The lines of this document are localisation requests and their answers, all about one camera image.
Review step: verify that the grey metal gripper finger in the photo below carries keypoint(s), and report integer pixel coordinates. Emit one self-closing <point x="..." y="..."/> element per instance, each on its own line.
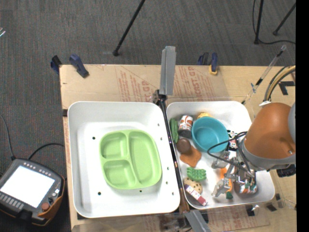
<point x="219" y="163"/>
<point x="222" y="186"/>

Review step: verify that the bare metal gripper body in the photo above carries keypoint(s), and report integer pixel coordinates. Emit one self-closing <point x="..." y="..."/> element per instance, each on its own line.
<point x="241" y="175"/>

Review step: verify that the orange carrot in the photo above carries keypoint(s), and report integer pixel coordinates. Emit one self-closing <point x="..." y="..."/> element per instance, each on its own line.
<point x="224" y="172"/>

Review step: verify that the brown orange and teal can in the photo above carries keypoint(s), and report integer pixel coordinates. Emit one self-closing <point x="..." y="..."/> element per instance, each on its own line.
<point x="248" y="190"/>

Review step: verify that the green ribbed toy vegetable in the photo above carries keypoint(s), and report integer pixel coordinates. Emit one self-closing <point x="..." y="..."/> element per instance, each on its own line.
<point x="196" y="174"/>

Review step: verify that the black and white carton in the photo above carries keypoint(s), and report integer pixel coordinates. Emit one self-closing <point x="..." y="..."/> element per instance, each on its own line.
<point x="233" y="142"/>

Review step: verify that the white and pink carton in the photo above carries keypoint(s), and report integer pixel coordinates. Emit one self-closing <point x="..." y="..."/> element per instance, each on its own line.
<point x="196" y="196"/>

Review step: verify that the orange-brown bread slice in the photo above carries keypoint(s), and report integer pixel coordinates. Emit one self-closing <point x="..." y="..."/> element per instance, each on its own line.
<point x="192" y="158"/>

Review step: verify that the chocolate chip biscuit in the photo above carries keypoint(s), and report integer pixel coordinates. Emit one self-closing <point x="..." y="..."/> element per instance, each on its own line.
<point x="194" y="184"/>

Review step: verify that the teal bowl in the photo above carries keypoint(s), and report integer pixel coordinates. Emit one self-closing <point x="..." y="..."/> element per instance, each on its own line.
<point x="208" y="134"/>

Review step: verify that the brown round doughnut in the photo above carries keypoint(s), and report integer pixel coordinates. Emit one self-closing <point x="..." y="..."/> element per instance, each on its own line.
<point x="183" y="145"/>

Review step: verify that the yellow toy food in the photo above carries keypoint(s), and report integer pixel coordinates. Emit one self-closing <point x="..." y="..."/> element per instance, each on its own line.
<point x="204" y="115"/>

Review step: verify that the white and orange can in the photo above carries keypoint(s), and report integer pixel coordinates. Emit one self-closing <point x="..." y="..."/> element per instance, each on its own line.
<point x="185" y="126"/>

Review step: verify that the thin black rod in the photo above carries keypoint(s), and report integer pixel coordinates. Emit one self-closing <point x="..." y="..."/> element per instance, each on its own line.
<point x="172" y="144"/>

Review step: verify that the white plastic tray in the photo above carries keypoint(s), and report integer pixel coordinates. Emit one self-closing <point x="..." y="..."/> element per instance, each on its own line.
<point x="89" y="168"/>
<point x="227" y="110"/>

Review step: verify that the green pea pod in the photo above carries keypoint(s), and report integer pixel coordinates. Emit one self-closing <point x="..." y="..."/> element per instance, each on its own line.
<point x="174" y="130"/>

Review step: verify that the green divided plate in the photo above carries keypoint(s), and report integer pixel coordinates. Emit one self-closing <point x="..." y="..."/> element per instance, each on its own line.
<point x="142" y="153"/>

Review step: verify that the brown cardboard board red print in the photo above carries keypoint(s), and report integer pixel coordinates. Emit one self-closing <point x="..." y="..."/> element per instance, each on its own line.
<point x="101" y="86"/>

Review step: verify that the black cylinder on white bracket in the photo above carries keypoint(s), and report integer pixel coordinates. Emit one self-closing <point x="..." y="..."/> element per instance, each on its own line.
<point x="286" y="171"/>

